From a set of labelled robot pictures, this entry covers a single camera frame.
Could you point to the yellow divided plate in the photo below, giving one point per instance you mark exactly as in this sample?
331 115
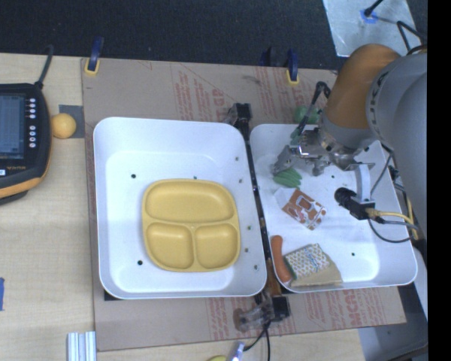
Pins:
189 201

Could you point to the brown cardboard board red print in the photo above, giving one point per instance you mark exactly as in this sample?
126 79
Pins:
143 88

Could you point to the green toy vegetable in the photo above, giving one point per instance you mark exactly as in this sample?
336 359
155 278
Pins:
301 114

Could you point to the orange and white packet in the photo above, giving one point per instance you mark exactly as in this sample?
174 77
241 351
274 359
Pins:
304 209

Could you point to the yellow toy fruit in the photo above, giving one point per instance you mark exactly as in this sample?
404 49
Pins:
217 358

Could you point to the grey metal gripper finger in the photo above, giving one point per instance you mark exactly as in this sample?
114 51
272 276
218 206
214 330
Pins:
318 168
283 161

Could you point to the green pea pod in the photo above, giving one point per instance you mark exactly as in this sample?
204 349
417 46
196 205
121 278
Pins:
287 178

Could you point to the yellow ball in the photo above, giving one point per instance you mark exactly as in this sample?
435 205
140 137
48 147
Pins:
64 125

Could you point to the orange sausage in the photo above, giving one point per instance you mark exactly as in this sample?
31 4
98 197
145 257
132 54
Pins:
278 254

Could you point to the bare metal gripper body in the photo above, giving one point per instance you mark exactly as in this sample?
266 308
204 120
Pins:
312 145

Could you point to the black cylinder on white bracket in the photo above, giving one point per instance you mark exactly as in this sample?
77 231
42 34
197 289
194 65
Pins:
355 201

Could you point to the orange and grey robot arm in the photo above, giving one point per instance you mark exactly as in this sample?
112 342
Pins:
394 100

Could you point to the white plastic tray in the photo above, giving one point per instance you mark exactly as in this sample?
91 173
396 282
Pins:
124 216
361 239

